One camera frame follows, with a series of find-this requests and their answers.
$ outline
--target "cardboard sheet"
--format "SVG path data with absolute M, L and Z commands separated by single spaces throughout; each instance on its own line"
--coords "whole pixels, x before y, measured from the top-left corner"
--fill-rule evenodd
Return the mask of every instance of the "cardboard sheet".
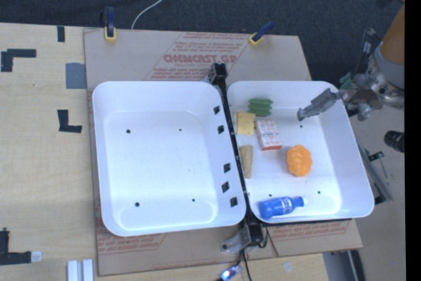
M 220 242 L 237 226 L 171 234 L 121 238 L 101 220 L 95 130 L 91 95 L 106 81 L 206 80 L 212 63 L 226 63 L 227 84 L 240 80 L 310 80 L 301 44 L 295 36 L 264 36 L 249 45 L 247 34 L 118 30 L 106 41 L 103 29 L 86 29 L 89 132 L 100 275 L 122 274 L 186 266 L 234 262 L 236 255 L 220 251 Z M 250 259 L 285 257 L 361 247 L 355 222 L 289 224 L 269 229 L 264 249 L 249 252 Z

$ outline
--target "yellow block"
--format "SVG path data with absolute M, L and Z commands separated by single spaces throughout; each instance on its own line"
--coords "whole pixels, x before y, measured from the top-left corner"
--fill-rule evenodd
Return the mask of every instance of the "yellow block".
M 237 113 L 237 134 L 253 135 L 256 114 L 239 111 Z

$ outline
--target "blue bottle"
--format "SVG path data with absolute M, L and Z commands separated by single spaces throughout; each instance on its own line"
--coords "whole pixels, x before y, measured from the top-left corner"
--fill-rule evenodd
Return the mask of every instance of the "blue bottle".
M 287 215 L 296 207 L 303 207 L 306 204 L 306 197 L 272 198 L 259 203 L 259 212 L 263 219 L 270 219 L 277 215 Z

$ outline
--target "orange pumpkin toy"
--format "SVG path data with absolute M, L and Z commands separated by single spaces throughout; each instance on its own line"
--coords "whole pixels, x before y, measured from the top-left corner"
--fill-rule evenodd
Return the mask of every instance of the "orange pumpkin toy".
M 311 152 L 302 145 L 293 146 L 287 151 L 287 164 L 290 173 L 302 177 L 311 171 Z

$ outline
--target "wooden surface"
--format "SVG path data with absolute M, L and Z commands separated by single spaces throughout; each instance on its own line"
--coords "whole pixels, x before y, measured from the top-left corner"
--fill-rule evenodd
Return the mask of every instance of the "wooden surface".
M 0 280 L 65 280 L 69 260 L 96 262 L 87 92 L 66 89 L 65 64 L 84 64 L 83 28 L 0 24 L 0 51 L 36 49 L 0 72 L 0 227 L 9 251 L 41 251 L 42 262 L 0 266 Z M 57 110 L 82 133 L 59 132 Z M 179 268 L 104 280 L 216 280 L 229 265 Z M 249 262 L 256 280 L 328 279 L 321 254 Z M 245 272 L 236 280 L 247 280 Z

